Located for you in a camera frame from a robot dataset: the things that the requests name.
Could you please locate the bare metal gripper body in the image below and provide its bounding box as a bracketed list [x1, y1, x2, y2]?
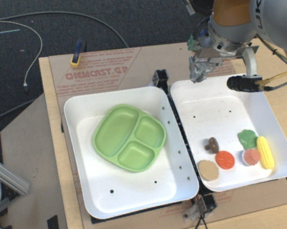
[191, 31, 243, 67]

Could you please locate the white plastic tray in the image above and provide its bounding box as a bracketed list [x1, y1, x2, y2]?
[61, 81, 202, 223]
[168, 67, 287, 197]

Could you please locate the brown toy mushroom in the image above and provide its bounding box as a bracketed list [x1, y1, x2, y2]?
[203, 136, 221, 155]

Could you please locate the brown cardboard board red print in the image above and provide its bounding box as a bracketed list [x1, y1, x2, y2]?
[48, 28, 287, 229]

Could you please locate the orange toy tomato slice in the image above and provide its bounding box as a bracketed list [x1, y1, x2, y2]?
[214, 149, 237, 172]

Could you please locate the pink and white round toy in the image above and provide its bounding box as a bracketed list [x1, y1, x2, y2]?
[240, 147, 263, 168]

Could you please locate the tan round biscuit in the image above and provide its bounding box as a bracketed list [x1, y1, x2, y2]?
[196, 158, 221, 183]

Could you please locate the green divided plate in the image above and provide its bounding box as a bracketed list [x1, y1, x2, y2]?
[88, 98, 172, 178]

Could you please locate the yellow toy corn cob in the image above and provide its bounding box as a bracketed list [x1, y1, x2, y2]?
[255, 134, 276, 171]

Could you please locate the black block with thin wires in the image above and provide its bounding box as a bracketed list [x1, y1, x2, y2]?
[150, 68, 170, 90]
[194, 192, 218, 216]

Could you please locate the black cylinder on white bracket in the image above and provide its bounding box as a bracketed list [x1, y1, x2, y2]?
[222, 45, 265, 97]

